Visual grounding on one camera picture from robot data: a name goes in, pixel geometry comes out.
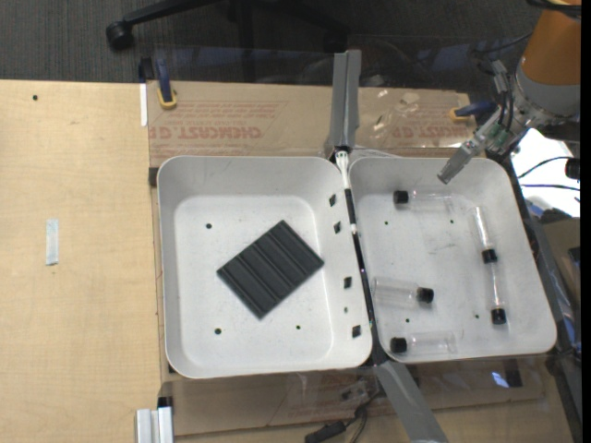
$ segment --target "wooden surface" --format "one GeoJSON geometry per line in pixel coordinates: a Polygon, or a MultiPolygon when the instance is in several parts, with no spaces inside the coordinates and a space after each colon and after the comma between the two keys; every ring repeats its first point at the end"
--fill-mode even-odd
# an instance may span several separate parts
{"type": "Polygon", "coordinates": [[[160,387],[138,86],[5,80],[0,100],[0,441],[132,442],[160,387]]]}

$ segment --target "wooden table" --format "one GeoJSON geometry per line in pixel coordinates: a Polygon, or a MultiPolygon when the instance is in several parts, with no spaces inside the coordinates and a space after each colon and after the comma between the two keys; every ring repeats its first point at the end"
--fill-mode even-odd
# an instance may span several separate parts
{"type": "MultiPolygon", "coordinates": [[[[133,442],[135,411],[154,408],[161,382],[139,87],[5,80],[0,97],[0,441],[133,442]],[[46,266],[51,218],[59,263],[46,266]]],[[[542,400],[436,416],[454,442],[571,441],[555,382],[541,377],[542,400]]],[[[301,442],[316,428],[182,441],[301,442]]],[[[359,441],[378,437],[407,441],[391,415],[359,441]]]]}

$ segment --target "tape piece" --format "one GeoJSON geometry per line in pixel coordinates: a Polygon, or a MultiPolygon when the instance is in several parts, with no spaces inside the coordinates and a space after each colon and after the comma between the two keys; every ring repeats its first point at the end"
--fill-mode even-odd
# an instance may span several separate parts
{"type": "Polygon", "coordinates": [[[45,223],[45,266],[57,264],[59,259],[59,220],[50,218],[45,223]]]}

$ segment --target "plastic tray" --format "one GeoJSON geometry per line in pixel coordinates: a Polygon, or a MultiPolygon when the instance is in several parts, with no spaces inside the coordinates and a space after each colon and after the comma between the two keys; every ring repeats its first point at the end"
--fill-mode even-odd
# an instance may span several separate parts
{"type": "Polygon", "coordinates": [[[336,167],[321,158],[180,156],[158,174],[164,340],[192,378],[361,365],[367,306],[336,167]],[[280,221],[324,261],[263,318],[216,274],[280,221]]]}
{"type": "Polygon", "coordinates": [[[440,159],[361,158],[349,175],[370,283],[377,277],[432,288],[429,306],[397,307],[377,300],[380,343],[405,363],[544,353],[556,326],[508,175],[495,162],[473,159],[444,186],[440,159]],[[395,205],[396,190],[409,202],[395,205]],[[484,206],[499,255],[507,323],[493,325],[488,273],[470,228],[470,210],[484,206]],[[404,353],[391,351],[403,337],[404,353]],[[412,346],[416,340],[417,347],[412,346]]]}

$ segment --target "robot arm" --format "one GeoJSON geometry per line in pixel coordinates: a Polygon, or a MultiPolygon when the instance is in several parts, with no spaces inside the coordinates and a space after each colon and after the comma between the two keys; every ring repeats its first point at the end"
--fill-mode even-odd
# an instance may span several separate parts
{"type": "MultiPolygon", "coordinates": [[[[510,86],[509,115],[498,109],[473,138],[462,143],[438,174],[448,184],[475,156],[487,150],[509,154],[529,128],[543,135],[572,140],[572,122],[581,103],[581,18],[558,8],[581,5],[582,0],[549,0],[515,70],[510,86]]],[[[495,70],[500,75],[502,68],[495,70]]]]}

